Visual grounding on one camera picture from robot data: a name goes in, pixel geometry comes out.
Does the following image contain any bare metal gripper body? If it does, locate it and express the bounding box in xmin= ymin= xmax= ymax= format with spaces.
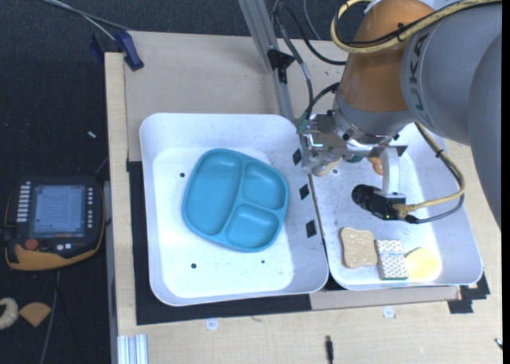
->
xmin=300 ymin=112 xmax=395 ymax=174

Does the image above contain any beige toy food piece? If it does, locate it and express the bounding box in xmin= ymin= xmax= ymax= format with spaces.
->
xmin=312 ymin=159 xmax=342 ymax=178

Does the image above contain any beige toast slice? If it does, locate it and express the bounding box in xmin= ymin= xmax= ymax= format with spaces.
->
xmin=339 ymin=226 xmax=379 ymax=270

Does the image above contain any blue divided plate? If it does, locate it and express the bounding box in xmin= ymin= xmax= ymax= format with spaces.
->
xmin=181 ymin=147 xmax=290 ymax=254

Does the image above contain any pale wood board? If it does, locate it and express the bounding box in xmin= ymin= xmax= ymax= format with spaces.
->
xmin=124 ymin=30 xmax=462 ymax=311

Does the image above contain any white patterned carton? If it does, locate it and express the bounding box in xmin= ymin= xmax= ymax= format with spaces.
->
xmin=374 ymin=238 xmax=410 ymax=281

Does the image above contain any white plastic tray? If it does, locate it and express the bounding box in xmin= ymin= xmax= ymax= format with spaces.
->
xmin=139 ymin=112 xmax=330 ymax=307
xmin=308 ymin=115 xmax=485 ymax=292

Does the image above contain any yellow round slice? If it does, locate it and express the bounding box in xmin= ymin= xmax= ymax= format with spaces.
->
xmin=403 ymin=246 xmax=441 ymax=282

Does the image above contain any orange pizza slice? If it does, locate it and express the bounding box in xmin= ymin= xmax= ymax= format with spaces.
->
xmin=18 ymin=301 xmax=53 ymax=328

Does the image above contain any black cylinder on white bracket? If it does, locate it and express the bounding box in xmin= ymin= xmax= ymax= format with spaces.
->
xmin=351 ymin=144 xmax=409 ymax=221

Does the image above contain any beige doughnut ring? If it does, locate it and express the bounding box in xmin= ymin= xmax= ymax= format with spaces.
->
xmin=0 ymin=297 xmax=20 ymax=331

